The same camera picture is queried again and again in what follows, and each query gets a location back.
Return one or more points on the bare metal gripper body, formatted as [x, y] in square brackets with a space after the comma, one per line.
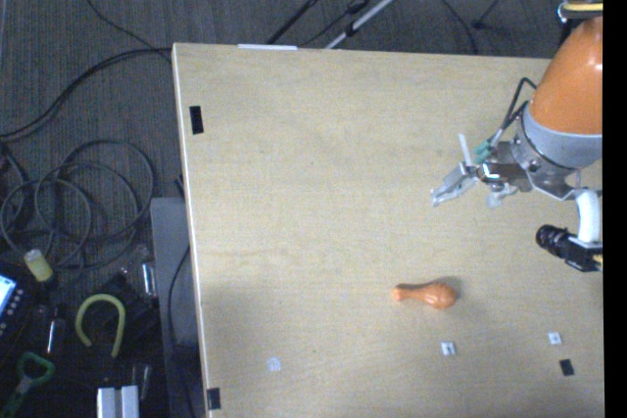
[539, 173]

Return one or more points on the black cylinder on white bracket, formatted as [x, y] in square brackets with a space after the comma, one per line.
[558, 240]

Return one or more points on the pale wood board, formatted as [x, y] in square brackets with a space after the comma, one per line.
[318, 210]

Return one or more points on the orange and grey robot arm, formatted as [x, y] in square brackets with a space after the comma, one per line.
[568, 83]

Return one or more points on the orange toy chicken drumstick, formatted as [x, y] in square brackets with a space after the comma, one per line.
[433, 294]

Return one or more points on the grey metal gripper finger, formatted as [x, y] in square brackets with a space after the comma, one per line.
[463, 173]
[453, 195]

